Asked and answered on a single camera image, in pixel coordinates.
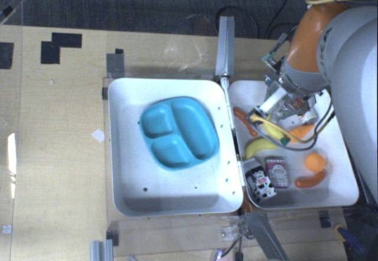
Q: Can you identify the orange sausage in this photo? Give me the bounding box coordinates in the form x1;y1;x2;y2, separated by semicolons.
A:
294;170;327;189
233;107;258;137

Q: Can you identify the orange ball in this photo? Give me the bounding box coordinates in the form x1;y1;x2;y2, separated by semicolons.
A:
305;152;326;172

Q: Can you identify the cow print carton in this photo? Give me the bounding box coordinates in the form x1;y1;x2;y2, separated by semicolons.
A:
245;165;278;199

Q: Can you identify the yellow banana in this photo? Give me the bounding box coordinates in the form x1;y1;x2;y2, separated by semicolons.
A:
244;137;278;160
261;119;285;140

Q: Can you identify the blue divided plate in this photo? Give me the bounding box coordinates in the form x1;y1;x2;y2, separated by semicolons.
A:
139;96;221;171

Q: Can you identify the pink packet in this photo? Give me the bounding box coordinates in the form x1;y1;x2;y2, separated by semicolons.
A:
265;158;289;189

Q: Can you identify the orange carrot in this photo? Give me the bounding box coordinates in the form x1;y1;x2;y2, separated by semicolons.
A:
280;123;315;146

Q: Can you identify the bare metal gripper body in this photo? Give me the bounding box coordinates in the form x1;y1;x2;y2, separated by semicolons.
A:
265;69;319;122

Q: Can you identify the white plastic tray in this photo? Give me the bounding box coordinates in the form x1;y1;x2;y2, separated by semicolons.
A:
107;77;245;218
229;80;360;210

